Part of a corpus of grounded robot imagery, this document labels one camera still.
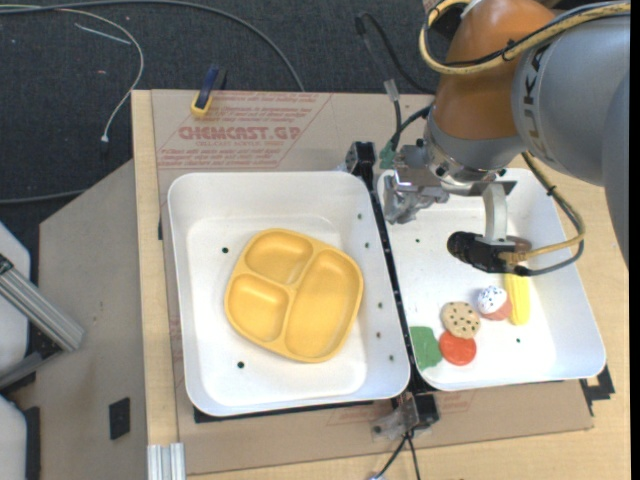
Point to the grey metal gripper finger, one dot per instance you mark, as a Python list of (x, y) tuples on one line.
[(393, 208), (415, 207)]

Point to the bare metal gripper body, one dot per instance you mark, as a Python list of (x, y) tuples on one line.
[(425, 173)]

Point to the black cylinder on white bracket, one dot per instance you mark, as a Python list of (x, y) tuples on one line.
[(495, 218)]

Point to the white plastic tray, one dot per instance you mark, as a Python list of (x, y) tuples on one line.
[(210, 268), (550, 328)]

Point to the tan chocolate chip biscuit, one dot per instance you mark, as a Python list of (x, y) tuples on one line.
[(460, 319)]

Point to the thin black rod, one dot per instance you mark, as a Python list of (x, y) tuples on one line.
[(396, 288)]

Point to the white black-spotted ball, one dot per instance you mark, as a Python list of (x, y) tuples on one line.
[(491, 298)]

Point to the green lettuce leaf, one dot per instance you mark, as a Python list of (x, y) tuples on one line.
[(425, 350)]

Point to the brown cardboard board, red print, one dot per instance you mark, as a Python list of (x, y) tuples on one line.
[(280, 128)]

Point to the orange round slice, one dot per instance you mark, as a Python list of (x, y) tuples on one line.
[(457, 350)]

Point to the yellow corn cob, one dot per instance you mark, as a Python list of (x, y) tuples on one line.
[(519, 300)]

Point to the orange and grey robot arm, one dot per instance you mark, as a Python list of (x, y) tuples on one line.
[(480, 93)]

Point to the yellow divided plate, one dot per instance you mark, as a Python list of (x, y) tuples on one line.
[(295, 293)]

